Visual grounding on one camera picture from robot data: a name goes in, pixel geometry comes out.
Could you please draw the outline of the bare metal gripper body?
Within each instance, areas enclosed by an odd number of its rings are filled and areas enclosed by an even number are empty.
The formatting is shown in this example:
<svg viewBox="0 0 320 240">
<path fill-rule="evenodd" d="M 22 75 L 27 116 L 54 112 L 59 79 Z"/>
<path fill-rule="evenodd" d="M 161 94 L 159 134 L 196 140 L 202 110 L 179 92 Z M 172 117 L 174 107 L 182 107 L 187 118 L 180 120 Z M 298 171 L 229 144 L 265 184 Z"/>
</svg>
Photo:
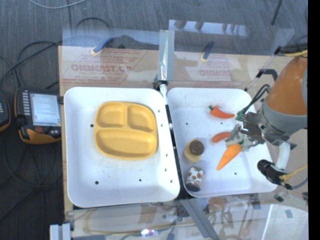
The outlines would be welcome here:
<svg viewBox="0 0 320 240">
<path fill-rule="evenodd" d="M 260 116 L 254 112 L 248 112 L 241 118 L 239 131 L 244 135 L 243 143 L 246 145 L 264 144 L 262 130 L 259 126 Z"/>
</svg>

